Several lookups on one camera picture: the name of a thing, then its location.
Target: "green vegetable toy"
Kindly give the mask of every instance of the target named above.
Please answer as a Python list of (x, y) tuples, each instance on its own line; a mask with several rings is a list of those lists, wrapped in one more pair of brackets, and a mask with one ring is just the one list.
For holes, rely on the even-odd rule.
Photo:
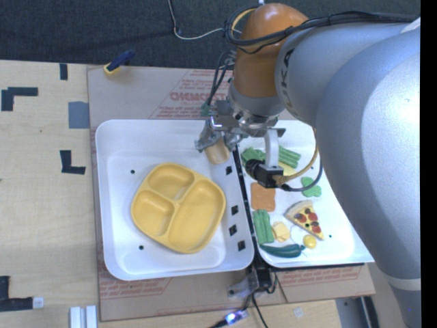
[[(298, 166), (298, 162), (301, 155), (299, 153), (293, 152), (284, 148), (283, 146), (279, 146), (279, 161), (289, 165), (290, 167), (296, 168)], [(241, 154), (243, 165), (246, 165), (247, 161), (251, 159), (257, 159), (258, 161), (263, 161), (266, 159), (266, 153), (261, 150), (256, 150), (253, 147), (248, 147)]]
[(303, 245), (299, 244), (291, 244), (284, 247), (271, 247), (269, 245), (260, 245), (259, 247), (265, 252), (273, 256), (278, 256), (280, 258), (297, 258), (302, 253), (302, 250), (305, 249)]
[(270, 215), (265, 209), (258, 209), (252, 213), (253, 225), (257, 234), (258, 244), (273, 243), (274, 236), (270, 225)]

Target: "white divided tray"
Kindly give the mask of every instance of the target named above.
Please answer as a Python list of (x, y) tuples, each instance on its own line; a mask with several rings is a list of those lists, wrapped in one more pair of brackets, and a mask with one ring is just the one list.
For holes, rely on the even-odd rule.
[[(231, 157), (212, 165), (195, 149), (203, 120), (109, 120), (96, 131), (98, 186), (104, 262), (122, 280), (237, 271), (250, 265), (254, 248)], [(195, 254), (179, 254), (142, 233), (130, 205), (140, 184), (158, 164), (177, 163), (214, 181), (226, 210), (210, 242)]]
[[(296, 172), (299, 172), (311, 161), (311, 157), (314, 153), (315, 139), (312, 128), (297, 120), (279, 121), (275, 127), (286, 129), (284, 135), (279, 138), (279, 145), (301, 154), (298, 167), (296, 168)], [(238, 149), (240, 154), (248, 147), (253, 147), (264, 152), (266, 149), (263, 138), (249, 137), (239, 144)], [(317, 157), (317, 160), (309, 171), (289, 181), (288, 185), (294, 188), (302, 187), (300, 182), (301, 177), (308, 176), (315, 179), (319, 172), (319, 167), (320, 158)], [(249, 205), (251, 205), (251, 184), (253, 182), (255, 182), (255, 180), (244, 172), (244, 183)], [(276, 208), (274, 211), (269, 212), (270, 224), (276, 221), (282, 221), (290, 228), (291, 239), (282, 243), (275, 241), (267, 245), (282, 247), (293, 243), (302, 244), (303, 236), (308, 233), (284, 217), (284, 213), (292, 204), (302, 200), (311, 200), (313, 202), (313, 208), (318, 214), (318, 221), (320, 222), (325, 239), (323, 241), (318, 240), (315, 249), (306, 249), (302, 252), (302, 255), (296, 258), (279, 258), (260, 249), (259, 252), (262, 258), (268, 264), (278, 268), (373, 262), (373, 258), (350, 224), (343, 209), (340, 207), (324, 173), (318, 182), (318, 186), (322, 189), (322, 194), (319, 197), (305, 197), (301, 192), (275, 190)]]

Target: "yellow plate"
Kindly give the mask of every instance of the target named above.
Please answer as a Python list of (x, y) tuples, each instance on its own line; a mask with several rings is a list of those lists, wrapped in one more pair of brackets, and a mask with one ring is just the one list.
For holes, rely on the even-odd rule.
[(141, 183), (130, 214), (142, 233), (191, 254), (208, 244), (225, 207), (225, 194), (210, 179), (183, 165), (163, 163)]

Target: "cardboard box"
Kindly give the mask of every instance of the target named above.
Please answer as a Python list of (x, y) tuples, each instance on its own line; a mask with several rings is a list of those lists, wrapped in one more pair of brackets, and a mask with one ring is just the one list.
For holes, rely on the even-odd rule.
[[(233, 310), (244, 303), (242, 298), (230, 297), (228, 287), (240, 283), (246, 277), (246, 271), (122, 281), (107, 271), (103, 259), (96, 129), (112, 119), (204, 120), (199, 108), (209, 96), (213, 76), (212, 70), (122, 67), (113, 76), (108, 76), (100, 66), (88, 69), (102, 321)], [(225, 99), (228, 86), (224, 81), (215, 99)], [(280, 119), (293, 120), (293, 117), (284, 112)], [(359, 297), (375, 292), (366, 264), (277, 271), (276, 274), (279, 286), (270, 295), (260, 295), (259, 305)]]

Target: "toy food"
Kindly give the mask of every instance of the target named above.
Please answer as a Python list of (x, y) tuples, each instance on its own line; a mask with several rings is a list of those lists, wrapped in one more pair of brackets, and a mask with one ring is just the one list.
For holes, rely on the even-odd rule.
[(317, 239), (315, 239), (315, 237), (312, 234), (306, 234), (303, 237), (303, 244), (308, 249), (314, 249), (315, 246), (317, 245)]
[(279, 258), (297, 258), (302, 253), (302, 250), (305, 249), (303, 245), (299, 244), (285, 245), (284, 247), (260, 245), (259, 247), (266, 253), (269, 253), (273, 256), (278, 256)]
[(276, 204), (274, 196), (275, 189), (267, 189), (261, 186), (258, 182), (251, 184), (251, 207), (252, 209), (264, 209), (267, 211), (274, 211)]
[[(303, 178), (300, 179), (302, 186), (306, 187), (309, 186), (310, 184), (312, 184), (314, 182), (314, 180), (308, 176), (304, 176)], [(310, 189), (305, 189), (302, 194), (305, 197), (320, 197), (322, 195), (322, 188), (318, 185), (312, 186)]]
[(276, 221), (272, 224), (274, 239), (279, 242), (285, 242), (290, 237), (290, 230), (282, 221)]
[(322, 241), (324, 240), (322, 228), (318, 221), (318, 215), (313, 209), (311, 200), (303, 200), (292, 205), (285, 213), (285, 217), (308, 233)]
[(257, 235), (258, 244), (273, 243), (274, 236), (270, 226), (270, 216), (267, 210), (258, 209), (252, 213), (253, 225)]
[[(284, 148), (283, 146), (279, 146), (279, 162), (284, 163), (292, 168), (296, 168), (298, 166), (298, 162), (301, 155), (299, 153), (293, 152)], [(258, 161), (263, 161), (266, 159), (266, 153), (261, 150), (256, 150), (255, 148), (248, 147), (241, 154), (243, 165), (246, 164), (247, 161), (251, 159), (257, 159)]]

